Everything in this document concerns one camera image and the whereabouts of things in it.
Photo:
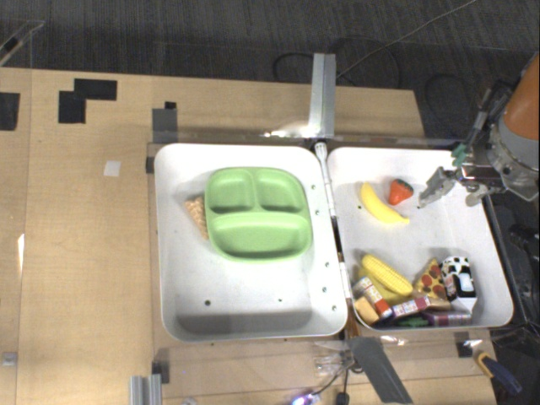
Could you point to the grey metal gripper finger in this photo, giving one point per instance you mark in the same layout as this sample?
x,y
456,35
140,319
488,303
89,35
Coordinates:
x,y
434,188

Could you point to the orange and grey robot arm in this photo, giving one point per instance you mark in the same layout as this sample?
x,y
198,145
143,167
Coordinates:
x,y
523,112

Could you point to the red and white packet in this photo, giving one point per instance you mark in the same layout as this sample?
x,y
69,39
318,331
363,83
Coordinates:
x,y
410,307

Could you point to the black and white milk carton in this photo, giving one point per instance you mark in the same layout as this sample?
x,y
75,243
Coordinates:
x,y
460,279

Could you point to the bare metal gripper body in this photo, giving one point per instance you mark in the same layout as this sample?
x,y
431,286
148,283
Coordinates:
x,y
478,174

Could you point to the green toy vegetable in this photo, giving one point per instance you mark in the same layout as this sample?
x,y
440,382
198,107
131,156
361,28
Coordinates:
x,y
411,322

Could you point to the tan waffle biscuit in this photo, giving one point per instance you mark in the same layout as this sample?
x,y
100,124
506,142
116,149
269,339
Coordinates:
x,y
197,215

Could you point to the yellow toy fruit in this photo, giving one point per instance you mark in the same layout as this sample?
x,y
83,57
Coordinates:
x,y
390,297

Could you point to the dark purple packet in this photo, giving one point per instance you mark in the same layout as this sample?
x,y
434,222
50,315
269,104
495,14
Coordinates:
x,y
449,318

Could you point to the white plastic tray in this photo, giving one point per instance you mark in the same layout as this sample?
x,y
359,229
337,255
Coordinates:
x,y
236,293
447,234

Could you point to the yellow cheese block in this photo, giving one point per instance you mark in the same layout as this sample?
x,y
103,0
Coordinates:
x,y
365,310

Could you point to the pizza slice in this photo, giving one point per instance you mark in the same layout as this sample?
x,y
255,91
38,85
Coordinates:
x,y
432,279

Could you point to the yellow corn cob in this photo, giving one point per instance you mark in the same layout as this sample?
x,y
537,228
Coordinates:
x,y
386,273

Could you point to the pale wood board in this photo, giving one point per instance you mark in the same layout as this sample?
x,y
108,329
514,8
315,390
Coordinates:
x,y
84,234

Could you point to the red strawberry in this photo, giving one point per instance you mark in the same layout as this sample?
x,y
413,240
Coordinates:
x,y
398,192

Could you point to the yellow banana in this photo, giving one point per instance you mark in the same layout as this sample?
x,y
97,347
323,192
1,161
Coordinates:
x,y
379,207

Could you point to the green divided plate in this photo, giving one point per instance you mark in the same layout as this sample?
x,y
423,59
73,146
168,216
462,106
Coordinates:
x,y
257,226

